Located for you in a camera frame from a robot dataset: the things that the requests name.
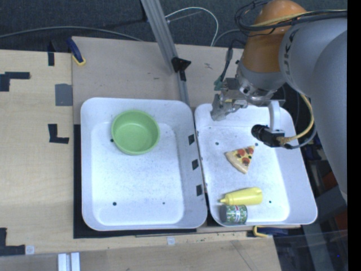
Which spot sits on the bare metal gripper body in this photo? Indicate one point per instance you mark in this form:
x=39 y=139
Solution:
x=253 y=95

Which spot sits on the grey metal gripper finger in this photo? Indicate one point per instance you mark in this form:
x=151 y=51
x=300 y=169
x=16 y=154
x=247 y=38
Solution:
x=218 y=110
x=237 y=105

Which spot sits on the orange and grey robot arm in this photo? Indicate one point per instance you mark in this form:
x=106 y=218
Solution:
x=316 y=66

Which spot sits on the pizza slice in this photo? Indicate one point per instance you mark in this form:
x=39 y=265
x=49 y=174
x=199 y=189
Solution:
x=242 y=158

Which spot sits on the white plastic tray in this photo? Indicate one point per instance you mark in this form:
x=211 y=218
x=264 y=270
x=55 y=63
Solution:
x=135 y=185
x=270 y=179

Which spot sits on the green bowl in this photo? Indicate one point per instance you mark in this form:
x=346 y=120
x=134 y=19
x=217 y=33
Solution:
x=135 y=133

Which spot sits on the yellow mustard bottle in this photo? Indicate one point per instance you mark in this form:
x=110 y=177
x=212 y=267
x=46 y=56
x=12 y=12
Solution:
x=245 y=196

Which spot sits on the pale wood board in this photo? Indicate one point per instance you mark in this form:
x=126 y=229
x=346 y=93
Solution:
x=127 y=72

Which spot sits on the green can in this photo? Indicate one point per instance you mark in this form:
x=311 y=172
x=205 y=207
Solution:
x=234 y=214

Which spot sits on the black cylinder on white bracket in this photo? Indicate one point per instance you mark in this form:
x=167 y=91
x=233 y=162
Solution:
x=265 y=134

